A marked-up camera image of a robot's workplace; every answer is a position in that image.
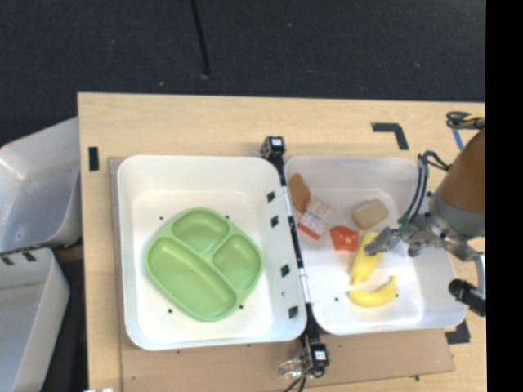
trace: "red food package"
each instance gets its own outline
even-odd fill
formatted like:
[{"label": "red food package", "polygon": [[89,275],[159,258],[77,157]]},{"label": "red food package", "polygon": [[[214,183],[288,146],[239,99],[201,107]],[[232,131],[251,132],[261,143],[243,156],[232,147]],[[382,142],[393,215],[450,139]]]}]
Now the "red food package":
[{"label": "red food package", "polygon": [[358,249],[358,231],[339,225],[331,228],[329,232],[336,251],[355,252]]}]

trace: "white plastic container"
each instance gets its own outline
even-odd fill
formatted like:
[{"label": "white plastic container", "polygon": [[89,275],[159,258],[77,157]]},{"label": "white plastic container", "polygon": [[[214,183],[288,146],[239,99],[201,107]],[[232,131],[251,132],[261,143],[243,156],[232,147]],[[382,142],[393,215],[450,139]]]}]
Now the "white plastic container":
[{"label": "white plastic container", "polygon": [[[306,311],[286,198],[270,163],[260,158],[136,156],[118,168],[117,186],[124,321],[138,346],[164,350],[290,341],[303,332]],[[241,309],[213,323],[179,310],[145,271],[150,241],[171,218],[193,207],[228,216],[259,246],[265,261]]]},{"label": "white plastic container", "polygon": [[68,299],[48,248],[0,259],[0,392],[42,389]]},{"label": "white plastic container", "polygon": [[[286,164],[288,181],[300,173],[311,191],[334,208],[329,227],[358,229],[351,213],[362,204],[380,199],[388,217],[369,230],[397,228],[397,220],[409,207],[416,189],[418,168],[402,158],[296,157]],[[298,222],[300,213],[294,211]],[[360,239],[365,231],[360,229]],[[452,327],[465,317],[465,305],[457,302],[448,286],[455,278],[445,250],[427,248],[411,258],[399,243],[383,255],[372,277],[358,285],[364,290],[382,286],[398,276],[399,296],[389,304],[362,308],[347,296],[351,289],[350,267],[355,252],[337,252],[326,231],[319,240],[298,230],[311,303],[316,322],[337,335]]]},{"label": "white plastic container", "polygon": [[79,240],[78,118],[0,149],[0,252]]}]

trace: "black metal rod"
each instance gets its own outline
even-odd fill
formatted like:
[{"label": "black metal rod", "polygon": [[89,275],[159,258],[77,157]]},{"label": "black metal rod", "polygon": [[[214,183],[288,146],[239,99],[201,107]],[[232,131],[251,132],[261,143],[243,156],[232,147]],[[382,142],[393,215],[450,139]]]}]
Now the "black metal rod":
[{"label": "black metal rod", "polygon": [[190,0],[190,6],[193,11],[194,23],[196,25],[196,32],[198,34],[199,47],[203,57],[203,75],[205,78],[208,78],[209,74],[211,73],[211,65],[209,63],[207,45],[205,43],[205,37],[203,36],[202,22],[199,18],[198,4],[196,3],[196,0]]}]

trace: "black tape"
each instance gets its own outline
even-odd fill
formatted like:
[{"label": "black tape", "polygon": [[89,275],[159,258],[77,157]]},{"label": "black tape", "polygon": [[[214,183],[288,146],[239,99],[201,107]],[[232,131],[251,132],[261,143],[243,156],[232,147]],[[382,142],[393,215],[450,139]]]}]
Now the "black tape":
[{"label": "black tape", "polygon": [[402,150],[409,149],[409,144],[407,143],[407,138],[405,138],[405,134],[403,133],[403,128],[400,126],[399,123],[372,122],[372,126],[373,126],[374,132],[394,132],[394,135],[396,136],[396,141],[397,141],[400,149],[402,149]]},{"label": "black tape", "polygon": [[89,147],[89,171],[100,170],[100,159],[98,158],[98,147]]}]

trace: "wooden table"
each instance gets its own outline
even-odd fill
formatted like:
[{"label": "wooden table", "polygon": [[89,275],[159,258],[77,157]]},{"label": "wooden table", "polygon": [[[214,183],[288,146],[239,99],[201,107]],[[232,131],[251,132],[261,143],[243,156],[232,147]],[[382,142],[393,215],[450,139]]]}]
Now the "wooden table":
[{"label": "wooden table", "polygon": [[[450,110],[485,114],[483,104],[473,103],[80,93],[90,388],[125,392],[285,390],[289,381],[277,379],[276,360],[299,350],[291,342],[146,352],[128,340],[119,317],[110,158],[135,154],[251,156],[266,136],[273,135],[284,137],[288,157],[387,156],[414,162],[418,153],[431,149],[451,163],[458,146],[445,125]],[[393,132],[374,131],[373,123],[398,124],[409,149],[400,148]],[[474,132],[460,135],[467,142]],[[435,189],[442,177],[442,171],[432,169],[428,189]],[[472,246],[484,251],[485,241],[475,240]],[[474,265],[453,262],[460,278],[476,281]],[[486,390],[486,321],[469,311],[466,320],[472,334],[469,344],[448,346],[443,329],[322,336],[333,363],[323,378],[308,381],[307,389]]]}]

